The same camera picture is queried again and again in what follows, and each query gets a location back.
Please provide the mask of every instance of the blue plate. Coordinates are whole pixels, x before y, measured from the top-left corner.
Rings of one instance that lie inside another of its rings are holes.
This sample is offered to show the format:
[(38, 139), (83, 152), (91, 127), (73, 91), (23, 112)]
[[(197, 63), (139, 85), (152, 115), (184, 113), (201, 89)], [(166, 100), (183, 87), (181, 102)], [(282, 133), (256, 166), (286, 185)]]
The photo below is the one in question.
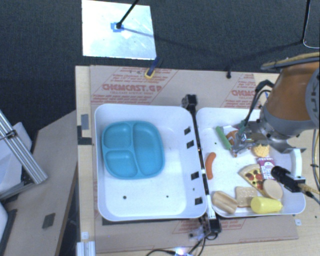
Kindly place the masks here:
[(164, 146), (152, 123), (112, 123), (103, 130), (101, 144), (105, 168), (119, 179), (150, 178), (164, 168)]

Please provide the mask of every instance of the purple package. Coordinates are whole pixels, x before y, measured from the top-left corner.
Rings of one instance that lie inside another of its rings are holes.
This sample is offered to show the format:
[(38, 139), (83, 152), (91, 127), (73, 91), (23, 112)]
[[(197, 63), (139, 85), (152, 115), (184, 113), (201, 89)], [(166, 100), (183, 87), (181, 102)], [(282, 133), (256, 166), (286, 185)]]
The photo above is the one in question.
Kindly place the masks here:
[(274, 159), (271, 157), (262, 157), (262, 158), (258, 158), (258, 163), (260, 165), (260, 170), (261, 170), (263, 179), (275, 180), (275, 178), (271, 175), (271, 170), (273, 167), (275, 167)]

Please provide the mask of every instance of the black carpet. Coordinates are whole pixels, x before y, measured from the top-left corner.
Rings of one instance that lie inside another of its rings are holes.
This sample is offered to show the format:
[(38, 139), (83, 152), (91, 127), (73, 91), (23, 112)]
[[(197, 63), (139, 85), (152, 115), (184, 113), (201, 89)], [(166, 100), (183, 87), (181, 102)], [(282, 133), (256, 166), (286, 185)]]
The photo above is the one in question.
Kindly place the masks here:
[[(132, 3), (133, 0), (109, 2)], [(300, 43), (305, 0), (141, 0), (150, 5), (161, 68), (261, 72), (271, 60), (315, 52)], [(148, 67), (84, 57), (80, 0), (0, 1), (0, 109), (31, 137), (75, 110), (75, 66)], [(320, 1), (306, 41), (319, 46)]]

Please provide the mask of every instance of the black pole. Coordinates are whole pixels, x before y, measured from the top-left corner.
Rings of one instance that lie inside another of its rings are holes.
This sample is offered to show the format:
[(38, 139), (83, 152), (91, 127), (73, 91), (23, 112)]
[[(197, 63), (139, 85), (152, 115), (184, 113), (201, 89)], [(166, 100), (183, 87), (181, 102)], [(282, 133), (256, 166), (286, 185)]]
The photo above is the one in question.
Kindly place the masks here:
[(302, 32), (301, 43), (304, 42), (305, 35), (306, 35), (306, 28), (307, 28), (309, 11), (310, 11), (310, 1), (311, 0), (306, 0), (306, 7), (305, 7), (305, 15), (304, 15), (304, 24), (303, 24), (303, 32)]
[(116, 24), (116, 28), (119, 30), (122, 26), (122, 22), (125, 21), (126, 17), (129, 15), (129, 13), (132, 11), (132, 9), (136, 6), (136, 4), (139, 2), (139, 0), (135, 0), (134, 3), (131, 5), (129, 10), (125, 13), (125, 15), (122, 17), (122, 19)]

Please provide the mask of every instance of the sausage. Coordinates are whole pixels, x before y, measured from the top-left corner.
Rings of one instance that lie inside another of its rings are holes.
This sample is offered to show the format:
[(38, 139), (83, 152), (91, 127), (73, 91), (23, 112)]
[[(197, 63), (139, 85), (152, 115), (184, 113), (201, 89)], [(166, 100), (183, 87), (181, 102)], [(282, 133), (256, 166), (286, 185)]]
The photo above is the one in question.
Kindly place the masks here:
[(208, 178), (208, 180), (211, 180), (214, 177), (212, 173), (212, 163), (215, 160), (216, 156), (217, 155), (215, 152), (211, 152), (205, 160), (205, 171), (206, 171), (206, 177)]

